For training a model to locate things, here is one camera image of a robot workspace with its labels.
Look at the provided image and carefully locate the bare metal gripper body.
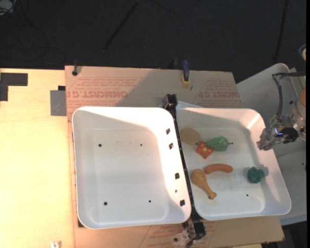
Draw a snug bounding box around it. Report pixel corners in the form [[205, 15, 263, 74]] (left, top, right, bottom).
[[275, 116, 307, 144]]

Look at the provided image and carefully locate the green broccoli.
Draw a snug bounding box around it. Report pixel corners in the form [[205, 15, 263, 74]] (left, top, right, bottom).
[[246, 166, 266, 184]]

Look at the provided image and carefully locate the orange sausage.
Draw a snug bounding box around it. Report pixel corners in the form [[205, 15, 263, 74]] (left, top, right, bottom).
[[204, 163, 234, 175]]

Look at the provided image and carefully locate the white plastic tray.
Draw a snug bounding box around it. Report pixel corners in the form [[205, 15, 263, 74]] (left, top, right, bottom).
[[175, 107, 292, 221], [71, 105, 193, 230]]

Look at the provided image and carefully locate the tan chicken drumstick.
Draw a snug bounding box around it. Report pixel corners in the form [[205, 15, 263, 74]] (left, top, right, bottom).
[[190, 168, 218, 200]]

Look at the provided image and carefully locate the thin black rod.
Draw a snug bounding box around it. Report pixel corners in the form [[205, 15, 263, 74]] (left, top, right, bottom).
[[170, 104, 198, 223]]

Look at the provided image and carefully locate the brown cardboard board red print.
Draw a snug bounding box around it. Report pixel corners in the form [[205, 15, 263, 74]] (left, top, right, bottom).
[[64, 65, 286, 248]]

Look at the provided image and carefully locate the black block with wires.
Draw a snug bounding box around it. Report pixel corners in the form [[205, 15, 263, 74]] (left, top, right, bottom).
[[161, 94, 178, 111], [190, 220, 207, 241]]

